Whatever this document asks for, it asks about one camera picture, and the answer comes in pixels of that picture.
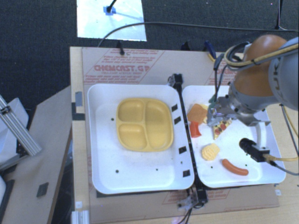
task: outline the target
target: cable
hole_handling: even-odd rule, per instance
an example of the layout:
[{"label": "cable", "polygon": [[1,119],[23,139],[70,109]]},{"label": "cable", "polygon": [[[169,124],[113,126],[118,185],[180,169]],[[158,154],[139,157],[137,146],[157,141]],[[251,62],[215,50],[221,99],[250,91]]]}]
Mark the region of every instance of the cable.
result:
[{"label": "cable", "polygon": [[183,223],[183,221],[185,221],[185,219],[187,218],[187,220],[186,220],[186,222],[185,222],[185,224],[188,222],[188,220],[189,220],[189,217],[190,217],[190,215],[191,215],[191,212],[192,212],[192,208],[190,208],[188,211],[187,211],[187,213],[186,213],[186,215],[184,216],[184,218],[179,222],[179,223],[177,223],[177,224],[182,224]]},{"label": "cable", "polygon": [[232,67],[232,66],[229,65],[228,69],[231,70],[231,71],[237,72],[237,71],[241,71],[241,70],[246,70],[246,69],[248,69],[250,67],[253,67],[253,66],[255,66],[255,64],[250,64],[250,65],[243,66],[243,67],[240,67],[240,68],[238,68],[238,67]]},{"label": "cable", "polygon": [[221,74],[220,74],[220,77],[219,77],[219,82],[218,82],[218,85],[217,85],[217,70],[218,70],[218,67],[219,65],[217,65],[216,68],[214,68],[214,79],[215,79],[215,95],[214,95],[214,102],[216,102],[217,100],[217,97],[218,97],[218,91],[220,89],[220,86],[221,86],[221,82],[222,82],[222,78],[223,78],[223,74],[224,74],[224,71],[225,69],[227,68],[228,65],[225,65],[221,71]]},{"label": "cable", "polygon": [[264,31],[264,32],[296,32],[298,30],[270,30],[270,29],[255,29],[255,28],[227,28],[227,27],[217,27],[217,26],[206,26],[206,25],[196,25],[196,24],[184,24],[184,23],[175,23],[175,22],[162,22],[162,21],[146,21],[146,22],[138,22],[133,24],[128,24],[119,28],[116,28],[109,32],[104,38],[99,42],[98,47],[101,46],[103,41],[109,37],[112,33],[122,30],[124,28],[129,28],[133,26],[140,25],[168,25],[168,26],[182,26],[182,27],[193,27],[193,28],[211,28],[211,29],[224,29],[224,30],[239,30],[239,31]]},{"label": "cable", "polygon": [[289,133],[290,133],[293,145],[294,145],[294,147],[296,149],[297,157],[296,158],[278,158],[278,157],[274,157],[274,156],[272,156],[270,154],[264,154],[263,157],[266,159],[266,161],[269,164],[273,165],[274,167],[277,167],[278,169],[283,170],[283,171],[285,171],[285,172],[287,172],[287,173],[289,173],[291,175],[299,175],[299,173],[294,173],[294,172],[291,172],[289,170],[286,170],[286,169],[280,167],[279,165],[277,165],[276,162],[274,162],[274,161],[296,161],[296,160],[299,159],[298,148],[296,146],[296,142],[295,142],[294,136],[292,134],[292,131],[291,131],[291,128],[290,128],[290,125],[289,125],[290,118],[285,113],[285,106],[283,104],[280,104],[280,106],[281,106],[282,113],[284,115],[285,123],[286,123],[286,125],[288,127],[288,130],[289,130]]},{"label": "cable", "polygon": [[294,145],[295,150],[296,150],[296,152],[297,152],[297,156],[299,156],[298,148],[297,148],[297,146],[296,146],[296,142],[295,142],[294,136],[293,136],[293,134],[292,134],[292,131],[291,131],[291,128],[290,128],[290,125],[289,125],[288,118],[287,118],[287,116],[286,116],[286,114],[285,114],[284,105],[283,105],[283,104],[280,104],[280,106],[281,106],[282,114],[284,115],[284,119],[285,119],[286,126],[288,127],[288,130],[289,130],[289,133],[290,133],[290,136],[291,136],[293,145]]},{"label": "cable", "polygon": [[296,158],[278,158],[278,157],[274,157],[270,154],[263,154],[263,157],[267,161],[297,161],[299,159],[299,157],[296,157]]},{"label": "cable", "polygon": [[185,224],[188,224],[188,221],[189,221],[189,218],[190,218],[191,212],[192,212],[192,208],[190,209],[190,212],[189,212],[189,214],[188,214],[188,217],[187,217],[187,219],[186,219],[186,221],[185,221]]},{"label": "cable", "polygon": [[193,208],[195,208],[195,209],[200,209],[200,208],[202,208],[203,206],[204,206],[203,203],[202,203],[202,204],[198,203],[198,204],[196,204]]},{"label": "cable", "polygon": [[287,117],[287,119],[288,119],[288,121],[289,121],[289,123],[290,123],[290,125],[291,125],[291,127],[292,127],[292,129],[294,131],[294,133],[296,134],[296,136],[298,138],[298,132],[295,129],[295,125],[293,124],[292,120],[290,119],[289,113],[287,112],[287,110],[286,110],[286,108],[284,106],[283,106],[283,109],[284,109],[285,115],[286,115],[286,117]]},{"label": "cable", "polygon": [[288,46],[288,47],[285,47],[285,48],[282,48],[282,49],[279,49],[277,51],[274,51],[274,52],[271,52],[271,53],[268,53],[266,55],[263,55],[263,56],[260,56],[260,57],[257,57],[253,60],[249,60],[249,61],[245,61],[245,62],[233,62],[231,60],[229,60],[228,58],[228,55],[231,53],[232,49],[234,49],[235,46],[229,48],[225,54],[224,54],[224,60],[225,62],[228,64],[228,65],[231,65],[231,66],[236,66],[236,67],[243,67],[243,66],[247,66],[247,65],[251,65],[251,64],[260,64],[262,62],[266,62],[268,60],[271,60],[271,59],[274,59],[276,56],[280,56],[282,54],[285,54],[287,52],[292,52],[292,51],[295,51],[299,48],[299,45],[298,43],[294,44],[294,45],[291,45],[291,46]]},{"label": "cable", "polygon": [[285,168],[282,168],[281,166],[277,165],[277,163],[274,162],[274,161],[270,161],[269,164],[271,164],[272,166],[274,166],[274,167],[276,167],[276,168],[278,168],[278,169],[280,169],[282,171],[285,171],[288,174],[291,174],[291,175],[294,175],[294,176],[299,176],[299,173],[294,173],[294,172],[291,172],[291,171],[289,171],[289,170],[287,170]]},{"label": "cable", "polygon": [[219,85],[217,86],[217,71],[218,71],[218,68],[219,68],[219,65],[220,65],[220,62],[222,61],[223,59],[223,56],[224,54],[221,54],[220,56],[218,56],[214,62],[214,85],[215,85],[215,95],[214,95],[214,102],[216,102],[217,100],[217,94],[218,94],[218,90],[219,90]]}]

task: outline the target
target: toy pizza slice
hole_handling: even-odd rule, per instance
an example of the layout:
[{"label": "toy pizza slice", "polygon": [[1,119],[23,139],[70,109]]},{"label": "toy pizza slice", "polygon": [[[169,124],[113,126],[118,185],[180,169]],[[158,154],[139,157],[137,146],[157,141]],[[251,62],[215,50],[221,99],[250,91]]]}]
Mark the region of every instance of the toy pizza slice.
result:
[{"label": "toy pizza slice", "polygon": [[213,126],[213,134],[214,134],[214,140],[219,137],[220,134],[226,130],[226,128],[232,123],[231,119],[228,120],[222,120],[218,125]]}]

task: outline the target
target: red food item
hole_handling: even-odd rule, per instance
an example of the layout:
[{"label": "red food item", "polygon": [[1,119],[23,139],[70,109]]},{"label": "red food item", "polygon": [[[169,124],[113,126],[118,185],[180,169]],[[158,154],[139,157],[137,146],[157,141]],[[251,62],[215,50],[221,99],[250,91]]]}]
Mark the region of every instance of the red food item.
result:
[{"label": "red food item", "polygon": [[219,135],[219,134],[220,134],[220,130],[219,130],[219,129],[215,129],[214,132],[215,132],[216,135]]},{"label": "red food item", "polygon": [[249,173],[247,169],[238,168],[235,165],[233,165],[230,161],[228,161],[227,159],[223,159],[222,164],[228,171],[230,171],[234,174],[246,176]]},{"label": "red food item", "polygon": [[220,125],[220,128],[221,128],[222,130],[226,130],[226,125],[222,123],[222,124]]},{"label": "red food item", "polygon": [[191,134],[192,138],[197,138],[197,137],[201,136],[201,133],[199,132],[199,129],[198,129],[197,122],[192,121],[189,128],[190,128],[190,134]]}]

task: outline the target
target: toy food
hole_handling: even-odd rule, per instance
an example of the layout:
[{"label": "toy food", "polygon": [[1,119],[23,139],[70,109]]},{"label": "toy food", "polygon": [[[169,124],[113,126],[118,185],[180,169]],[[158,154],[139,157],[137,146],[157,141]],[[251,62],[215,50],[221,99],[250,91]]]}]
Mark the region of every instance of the toy food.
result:
[{"label": "toy food", "polygon": [[223,133],[224,130],[232,123],[232,120],[221,121],[218,125],[213,127],[214,140]]},{"label": "toy food", "polygon": [[192,121],[191,124],[189,125],[189,129],[190,129],[191,138],[197,138],[197,137],[201,136],[201,133],[199,132],[199,129],[198,129],[197,122]]},{"label": "toy food", "polygon": [[195,121],[198,125],[201,125],[206,120],[207,109],[199,104],[194,104],[187,114],[187,118],[190,122]]},{"label": "toy food", "polygon": [[222,164],[228,171],[230,171],[234,174],[246,176],[249,173],[247,169],[238,168],[235,165],[233,165],[230,161],[228,161],[227,159],[223,159]]},{"label": "toy food", "polygon": [[205,146],[201,150],[201,156],[207,161],[212,161],[216,158],[219,151],[220,148],[216,144],[212,143],[210,145]]}]

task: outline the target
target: white tray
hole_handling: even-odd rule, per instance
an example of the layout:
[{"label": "white tray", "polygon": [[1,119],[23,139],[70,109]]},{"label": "white tray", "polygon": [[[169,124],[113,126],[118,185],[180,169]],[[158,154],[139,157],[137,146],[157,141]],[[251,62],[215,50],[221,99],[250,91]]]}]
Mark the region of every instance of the white tray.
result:
[{"label": "white tray", "polygon": [[[208,100],[212,97],[214,92],[214,86],[187,86],[183,90],[186,113],[190,111],[195,103],[209,105]],[[228,86],[221,86],[218,96],[225,96],[227,93]],[[269,120],[266,111],[258,112],[255,117],[263,121]],[[216,140],[213,140],[212,129],[206,124],[201,124],[199,131],[202,136],[192,138],[192,146],[199,178],[206,186],[211,188],[223,188],[280,183],[285,179],[285,172],[266,162],[258,163],[254,161],[239,147],[239,141],[242,138],[248,138],[256,142],[256,128],[247,127],[240,121],[234,120]],[[270,154],[280,157],[271,125],[266,126],[266,134],[267,147],[270,148]],[[206,161],[201,156],[201,150],[210,143],[216,143],[220,148],[220,152],[215,160]],[[221,163],[221,160],[225,158],[235,166],[247,169],[249,174],[247,176],[240,176],[229,172]],[[277,161],[277,164],[284,167],[281,161]]]},{"label": "white tray", "polygon": [[[171,112],[174,141],[165,151],[130,151],[118,141],[117,106],[126,98],[137,97],[159,99],[170,110],[177,105],[177,110]],[[178,190],[187,189],[193,184],[192,160],[175,89],[167,85],[96,84],[88,90],[87,99],[93,184],[99,192],[116,194]],[[181,117],[181,121],[174,124],[177,117]],[[185,147],[185,152],[180,154],[181,147]]]}]

